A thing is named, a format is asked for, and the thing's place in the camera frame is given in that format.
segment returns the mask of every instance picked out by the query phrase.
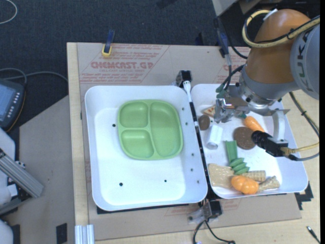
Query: toy bread slice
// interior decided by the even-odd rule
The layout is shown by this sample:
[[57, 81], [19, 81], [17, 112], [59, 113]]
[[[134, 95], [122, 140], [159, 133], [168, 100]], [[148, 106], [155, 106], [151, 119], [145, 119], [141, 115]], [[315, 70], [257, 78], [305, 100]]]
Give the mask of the toy bread slice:
[[265, 181], [266, 180], [266, 171], [264, 171], [264, 170], [248, 171], [247, 173], [242, 173], [241, 175], [251, 178], [255, 181]]
[[278, 181], [276, 176], [272, 176], [258, 185], [258, 191], [260, 192], [260, 191], [275, 189], [279, 187], [280, 187], [280, 182]]
[[224, 187], [230, 189], [232, 187], [232, 176], [234, 171], [229, 166], [220, 166], [217, 164], [209, 164], [209, 175], [211, 185], [215, 187]]
[[214, 114], [215, 114], [214, 108], [215, 108], [215, 106], [212, 106], [212, 107], [209, 107], [209, 108], [205, 109], [203, 111], [203, 114], [207, 114], [208, 116], [213, 117]]

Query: white tray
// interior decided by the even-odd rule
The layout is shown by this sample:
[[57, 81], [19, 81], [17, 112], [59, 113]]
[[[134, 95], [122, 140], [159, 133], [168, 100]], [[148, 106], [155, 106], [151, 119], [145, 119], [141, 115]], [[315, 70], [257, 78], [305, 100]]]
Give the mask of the white tray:
[[[198, 84], [192, 88], [191, 95], [198, 118], [203, 115], [205, 109], [215, 105], [215, 91], [218, 87], [219, 84]], [[276, 108], [283, 109], [282, 103], [277, 102], [273, 104], [272, 109]], [[273, 135], [274, 128], [272, 117], [262, 117], [253, 112], [250, 112], [249, 115], [255, 117], [268, 134]], [[204, 155], [207, 165], [214, 163], [227, 166], [229, 161], [224, 142], [232, 141], [234, 129], [242, 127], [243, 123], [240, 118], [233, 117], [230, 122], [219, 123], [218, 125], [223, 128], [223, 133], [221, 144], [216, 150], [210, 150], [206, 147], [209, 130], [200, 131]], [[285, 118], [285, 139], [289, 142], [290, 148], [297, 148], [287, 118]], [[257, 195], [295, 193], [305, 190], [308, 185], [308, 178], [303, 162], [291, 161], [285, 157], [273, 157], [258, 146], [255, 146], [251, 150], [238, 148], [238, 157], [245, 158], [245, 162], [247, 162], [247, 166], [250, 167], [250, 170], [265, 170], [267, 177], [275, 175], [281, 186], [278, 189], [263, 191], [255, 195], [243, 195], [236, 190], [212, 187], [214, 193], [221, 198], [231, 199]]]
[[[119, 107], [163, 100], [178, 111], [183, 149], [166, 160], [136, 160], [122, 150]], [[85, 94], [92, 196], [107, 211], [198, 203], [208, 186], [187, 95], [176, 86], [94, 86]]]

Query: gray carpet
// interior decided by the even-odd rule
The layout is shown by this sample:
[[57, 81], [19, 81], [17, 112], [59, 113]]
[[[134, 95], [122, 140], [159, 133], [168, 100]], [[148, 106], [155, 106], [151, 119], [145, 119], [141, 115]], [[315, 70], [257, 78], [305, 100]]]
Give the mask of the gray carpet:
[[[0, 24], [0, 69], [18, 68], [26, 74], [50, 71], [66, 77], [66, 43], [105, 42], [109, 29], [116, 31], [117, 43], [195, 45], [201, 33], [204, 45], [216, 44], [211, 0], [11, 1], [18, 13], [12, 21]], [[320, 14], [320, 0], [284, 0], [275, 6], [298, 6], [311, 17]], [[14, 12], [9, 2], [0, 0], [0, 22]], [[245, 46], [241, 28], [246, 17], [238, 4], [221, 16], [234, 46]], [[16, 74], [1, 72], [0, 78]], [[67, 93], [67, 83], [57, 76], [29, 77], [25, 106], [16, 127]]]

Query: wooden table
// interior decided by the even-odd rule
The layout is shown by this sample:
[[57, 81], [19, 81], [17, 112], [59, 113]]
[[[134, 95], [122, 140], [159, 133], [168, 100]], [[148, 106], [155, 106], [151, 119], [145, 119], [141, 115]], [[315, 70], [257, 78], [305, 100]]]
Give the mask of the wooden table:
[[[69, 73], [69, 96], [71, 112], [72, 132], [72, 158], [74, 178], [74, 202], [76, 225], [88, 225], [87, 191], [85, 177], [85, 162], [83, 152], [82, 123], [80, 119], [81, 103], [78, 74], [77, 43], [68, 43], [68, 73]], [[302, 103], [309, 115], [319, 125], [319, 101], [306, 95], [303, 91], [295, 92], [296, 97]], [[314, 144], [318, 141], [317, 136], [300, 115], [289, 95], [283, 98], [285, 108], [291, 109], [287, 114], [289, 123], [296, 139], [298, 147]], [[316, 153], [316, 149], [301, 152], [302, 157]], [[303, 202], [302, 218], [292, 221], [252, 224], [245, 226], [224, 227], [214, 229], [215, 234], [223, 239], [235, 240], [239, 243], [317, 243], [307, 230], [310, 226], [320, 238], [320, 176], [319, 157], [304, 163], [310, 181], [313, 199]], [[155, 234], [149, 236], [129, 237], [96, 241], [107, 244], [138, 244], [138, 243], [192, 243], [193, 231]], [[207, 229], [197, 233], [197, 241], [202, 243], [221, 243], [216, 240]]]

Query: green divided plate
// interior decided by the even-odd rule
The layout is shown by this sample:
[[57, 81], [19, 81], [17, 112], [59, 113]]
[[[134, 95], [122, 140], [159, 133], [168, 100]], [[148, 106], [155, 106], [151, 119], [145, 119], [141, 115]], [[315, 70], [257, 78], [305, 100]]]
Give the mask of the green divided plate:
[[118, 136], [123, 151], [134, 159], [169, 159], [183, 148], [177, 110], [161, 100], [124, 103], [118, 111]]

